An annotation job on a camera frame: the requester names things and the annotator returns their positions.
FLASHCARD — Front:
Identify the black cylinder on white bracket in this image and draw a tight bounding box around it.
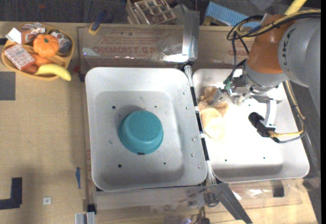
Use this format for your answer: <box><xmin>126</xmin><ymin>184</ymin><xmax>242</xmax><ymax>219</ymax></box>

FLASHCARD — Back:
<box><xmin>248</xmin><ymin>95</ymin><xmax>282</xmax><ymax>138</ymax></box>

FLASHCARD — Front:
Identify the orange pumpkin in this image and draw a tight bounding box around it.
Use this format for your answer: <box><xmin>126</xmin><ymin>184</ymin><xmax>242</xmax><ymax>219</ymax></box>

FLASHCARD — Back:
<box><xmin>33</xmin><ymin>34</ymin><xmax>60</xmax><ymax>58</ymax></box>

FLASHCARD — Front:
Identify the tan bread roll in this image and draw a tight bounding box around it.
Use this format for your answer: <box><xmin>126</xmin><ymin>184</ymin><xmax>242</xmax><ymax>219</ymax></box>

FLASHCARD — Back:
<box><xmin>200</xmin><ymin>107</ymin><xmax>226</xmax><ymax>142</ymax></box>

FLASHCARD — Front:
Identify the small tan bread piece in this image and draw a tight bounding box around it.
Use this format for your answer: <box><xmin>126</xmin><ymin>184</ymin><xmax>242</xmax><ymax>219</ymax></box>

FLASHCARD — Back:
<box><xmin>204</xmin><ymin>86</ymin><xmax>218</xmax><ymax>103</ymax></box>

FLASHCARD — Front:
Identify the red and white packet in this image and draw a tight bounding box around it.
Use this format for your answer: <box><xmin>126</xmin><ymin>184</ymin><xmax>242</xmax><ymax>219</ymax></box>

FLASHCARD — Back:
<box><xmin>20</xmin><ymin>22</ymin><xmax>47</xmax><ymax>43</ymax></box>

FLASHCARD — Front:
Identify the yellow banana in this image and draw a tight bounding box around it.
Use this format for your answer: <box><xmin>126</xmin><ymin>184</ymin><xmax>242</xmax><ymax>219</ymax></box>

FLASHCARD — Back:
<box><xmin>34</xmin><ymin>63</ymin><xmax>72</xmax><ymax>82</ymax></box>

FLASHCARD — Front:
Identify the red sausage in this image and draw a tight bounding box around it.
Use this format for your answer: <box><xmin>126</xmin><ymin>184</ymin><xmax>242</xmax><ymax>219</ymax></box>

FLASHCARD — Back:
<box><xmin>22</xmin><ymin>64</ymin><xmax>39</xmax><ymax>74</ymax></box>

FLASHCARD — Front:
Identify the small white box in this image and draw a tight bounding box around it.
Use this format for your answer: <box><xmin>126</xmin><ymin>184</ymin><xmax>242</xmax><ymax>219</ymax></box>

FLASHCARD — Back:
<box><xmin>5</xmin><ymin>27</ymin><xmax>22</xmax><ymax>44</ymax></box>

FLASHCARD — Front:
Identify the tan bread slice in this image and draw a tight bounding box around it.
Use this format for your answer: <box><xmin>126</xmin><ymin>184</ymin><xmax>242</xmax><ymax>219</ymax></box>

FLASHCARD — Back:
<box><xmin>198</xmin><ymin>100</ymin><xmax>230</xmax><ymax>117</ymax></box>

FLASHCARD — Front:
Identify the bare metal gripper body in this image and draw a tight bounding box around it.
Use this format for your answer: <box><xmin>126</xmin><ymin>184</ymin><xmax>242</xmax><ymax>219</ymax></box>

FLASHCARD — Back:
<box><xmin>224</xmin><ymin>76</ymin><xmax>271</xmax><ymax>99</ymax></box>

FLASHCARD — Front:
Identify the small red and grey can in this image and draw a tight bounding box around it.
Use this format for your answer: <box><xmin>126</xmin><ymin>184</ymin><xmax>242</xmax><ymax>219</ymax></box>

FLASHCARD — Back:
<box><xmin>49</xmin><ymin>29</ymin><xmax>73</xmax><ymax>54</ymax></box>

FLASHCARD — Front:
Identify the teal bowl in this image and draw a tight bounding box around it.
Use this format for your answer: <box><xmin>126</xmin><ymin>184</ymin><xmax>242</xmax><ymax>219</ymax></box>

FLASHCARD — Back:
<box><xmin>118</xmin><ymin>110</ymin><xmax>165</xmax><ymax>155</ymax></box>

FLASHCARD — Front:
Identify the orange carrot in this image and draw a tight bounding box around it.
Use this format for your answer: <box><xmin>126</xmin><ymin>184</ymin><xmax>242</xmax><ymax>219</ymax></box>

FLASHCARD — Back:
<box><xmin>32</xmin><ymin>53</ymin><xmax>55</xmax><ymax>67</ymax></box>

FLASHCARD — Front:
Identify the white plastic tray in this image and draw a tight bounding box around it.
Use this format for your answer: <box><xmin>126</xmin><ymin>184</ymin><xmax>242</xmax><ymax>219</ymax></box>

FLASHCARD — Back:
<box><xmin>84</xmin><ymin>66</ymin><xmax>208</xmax><ymax>192</ymax></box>
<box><xmin>191</xmin><ymin>68</ymin><xmax>311</xmax><ymax>183</ymax></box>

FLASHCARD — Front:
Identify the white and red carton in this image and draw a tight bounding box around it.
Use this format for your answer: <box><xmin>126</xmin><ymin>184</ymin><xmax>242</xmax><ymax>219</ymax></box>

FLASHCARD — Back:
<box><xmin>4</xmin><ymin>44</ymin><xmax>36</xmax><ymax>71</ymax></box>

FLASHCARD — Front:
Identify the yellow divided plate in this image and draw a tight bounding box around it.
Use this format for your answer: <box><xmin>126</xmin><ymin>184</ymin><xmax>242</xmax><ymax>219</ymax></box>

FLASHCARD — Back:
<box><xmin>1</xmin><ymin>22</ymin><xmax>75</xmax><ymax>81</ymax></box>

